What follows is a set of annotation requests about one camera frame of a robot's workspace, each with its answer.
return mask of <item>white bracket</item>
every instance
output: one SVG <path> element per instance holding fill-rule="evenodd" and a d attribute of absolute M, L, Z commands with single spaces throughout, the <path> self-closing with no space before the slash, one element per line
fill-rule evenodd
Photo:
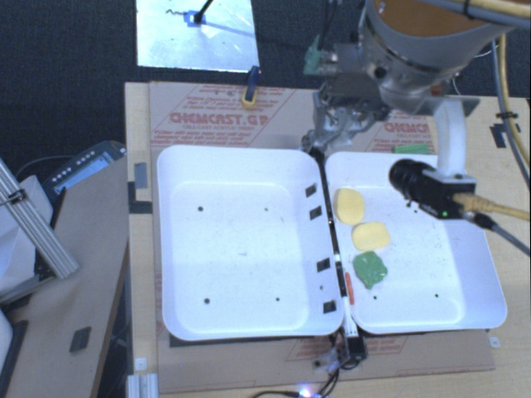
<path fill-rule="evenodd" d="M 437 171 L 443 177 L 466 175 L 466 121 L 463 104 L 444 99 L 434 113 L 439 138 Z"/>

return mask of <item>black clip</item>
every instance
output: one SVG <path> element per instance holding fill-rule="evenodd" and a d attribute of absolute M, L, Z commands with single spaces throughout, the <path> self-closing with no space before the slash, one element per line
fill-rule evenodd
<path fill-rule="evenodd" d="M 518 114 L 515 114 L 514 112 L 502 112 L 500 114 L 496 114 L 496 118 L 501 118 L 501 119 L 508 119 L 508 118 L 514 118 L 514 119 L 517 119 L 518 118 Z"/>
<path fill-rule="evenodd" d="M 27 198 L 26 191 L 24 189 L 20 189 L 12 193 L 11 195 L 9 195 L 6 201 L 0 201 L 0 206 L 7 205 L 8 203 L 15 205 L 18 202 L 22 202 L 26 198 Z"/>
<path fill-rule="evenodd" d="M 475 18 L 468 13 L 469 7 L 470 7 L 470 0 L 465 0 L 465 3 L 463 4 L 463 15 L 468 17 L 470 20 L 473 20 Z"/>

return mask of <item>camera lens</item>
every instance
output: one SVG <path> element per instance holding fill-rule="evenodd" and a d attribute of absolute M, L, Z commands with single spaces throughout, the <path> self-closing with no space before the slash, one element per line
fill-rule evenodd
<path fill-rule="evenodd" d="M 394 163 L 389 171 L 389 181 L 406 199 L 422 201 L 425 178 L 422 172 L 432 170 L 427 163 L 420 163 L 412 159 L 401 159 Z"/>

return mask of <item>metal bracket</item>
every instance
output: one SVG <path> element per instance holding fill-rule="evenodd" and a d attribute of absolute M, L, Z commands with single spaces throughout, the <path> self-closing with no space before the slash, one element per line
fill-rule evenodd
<path fill-rule="evenodd" d="M 26 191 L 24 189 L 17 190 L 16 192 L 12 193 L 7 197 L 7 200 L 0 201 L 0 206 L 7 205 L 8 203 L 11 203 L 12 205 L 15 205 L 16 203 L 23 201 L 27 198 Z"/>
<path fill-rule="evenodd" d="M 20 184 L 0 158 L 0 198 L 17 201 L 16 205 L 7 205 L 7 209 L 56 277 L 64 279 L 73 274 L 79 269 L 76 260 L 57 239 L 53 229 L 44 222 L 31 200 L 22 196 Z"/>
<path fill-rule="evenodd" d="M 157 374 L 127 376 L 127 398 L 158 398 Z"/>

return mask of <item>wooden table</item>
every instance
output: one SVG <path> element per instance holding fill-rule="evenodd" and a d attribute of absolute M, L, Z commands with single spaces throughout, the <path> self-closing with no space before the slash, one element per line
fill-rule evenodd
<path fill-rule="evenodd" d="M 518 123 L 529 148 L 529 106 L 524 99 L 513 99 L 513 111 L 520 113 Z M 508 206 L 529 208 L 529 192 L 519 175 L 509 148 L 496 148 L 490 132 L 498 112 L 494 98 L 483 98 L 468 119 L 468 172 L 477 178 L 477 193 Z M 134 181 L 136 163 L 146 163 L 148 183 L 136 190 L 137 201 L 151 201 L 149 87 L 126 85 L 126 128 L 129 155 L 129 181 Z M 505 229 L 529 245 L 529 223 L 494 216 Z M 155 278 L 153 275 L 153 220 L 150 214 L 129 218 L 130 261 L 133 312 L 133 353 L 135 373 L 157 373 L 155 326 Z M 493 350 L 496 369 L 437 376 L 411 376 L 379 380 L 341 381 L 333 398 L 363 397 L 525 397 L 531 393 L 531 320 L 529 316 L 529 258 L 497 235 L 488 232 L 508 306 L 505 323 L 491 332 L 500 347 Z M 170 397 L 249 397 L 265 388 L 224 391 L 186 392 Z M 279 391 L 297 391 L 298 386 L 282 386 Z"/>

